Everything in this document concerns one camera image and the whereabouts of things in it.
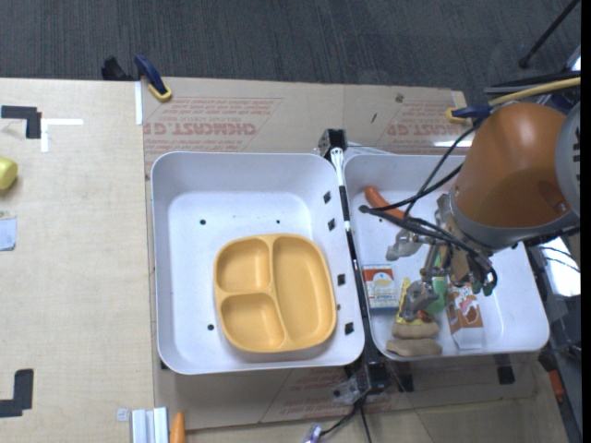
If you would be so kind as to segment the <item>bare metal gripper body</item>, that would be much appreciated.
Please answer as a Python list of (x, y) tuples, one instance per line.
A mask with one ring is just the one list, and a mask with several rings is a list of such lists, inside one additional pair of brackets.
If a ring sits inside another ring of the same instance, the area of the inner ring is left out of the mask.
[(458, 226), (452, 215), (452, 197), (442, 194), (437, 200), (436, 220), (454, 243), (449, 240), (444, 254), (451, 283), (456, 286), (470, 284), (474, 293), (492, 293), (498, 276), (490, 257), (492, 251), (473, 240)]

